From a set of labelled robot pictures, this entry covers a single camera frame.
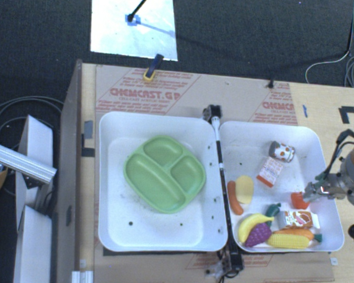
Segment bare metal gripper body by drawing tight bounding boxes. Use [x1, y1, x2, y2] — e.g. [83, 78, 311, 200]
[318, 174, 353, 203]

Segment yellow corn cob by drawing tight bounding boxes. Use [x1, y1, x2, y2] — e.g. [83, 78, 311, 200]
[266, 232, 312, 251]

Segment orange carrot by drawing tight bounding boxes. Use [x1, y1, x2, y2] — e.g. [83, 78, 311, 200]
[273, 226, 324, 244]

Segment dark green pepper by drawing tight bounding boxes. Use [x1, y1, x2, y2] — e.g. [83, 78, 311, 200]
[264, 202, 282, 219]

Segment yellow banana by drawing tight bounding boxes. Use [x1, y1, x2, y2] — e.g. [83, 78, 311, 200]
[237, 212, 275, 245]

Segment brown cardboard board red print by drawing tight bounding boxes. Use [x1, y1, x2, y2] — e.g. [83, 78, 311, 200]
[85, 63, 346, 283]

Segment white and orange milk carton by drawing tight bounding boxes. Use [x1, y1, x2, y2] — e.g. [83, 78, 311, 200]
[275, 209, 322, 232]

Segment orange sausage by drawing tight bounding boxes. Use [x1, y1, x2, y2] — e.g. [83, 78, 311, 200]
[225, 180, 246, 217]

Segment black block with thin wires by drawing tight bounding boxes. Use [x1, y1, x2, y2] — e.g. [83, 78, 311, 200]
[216, 245, 245, 275]
[202, 103, 225, 122]

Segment green divided plate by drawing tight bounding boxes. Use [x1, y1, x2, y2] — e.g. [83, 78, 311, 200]
[121, 133, 209, 216]

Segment yellow potato crisp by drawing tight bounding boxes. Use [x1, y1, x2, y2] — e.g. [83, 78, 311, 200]
[233, 174, 256, 206]

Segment white plastic tray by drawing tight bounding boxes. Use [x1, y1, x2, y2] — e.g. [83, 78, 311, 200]
[212, 119, 351, 258]
[92, 110, 236, 258]

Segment red-orange pepper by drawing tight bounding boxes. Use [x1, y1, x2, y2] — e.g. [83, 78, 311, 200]
[290, 191, 311, 211]

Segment white can with orange dots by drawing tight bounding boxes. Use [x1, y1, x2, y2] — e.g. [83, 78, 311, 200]
[267, 140, 297, 164]

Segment purple grapes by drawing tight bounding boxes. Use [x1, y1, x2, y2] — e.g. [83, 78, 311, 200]
[243, 222, 273, 249]

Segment thin black and white rod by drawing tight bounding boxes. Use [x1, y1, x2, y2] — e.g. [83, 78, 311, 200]
[205, 116, 240, 246]

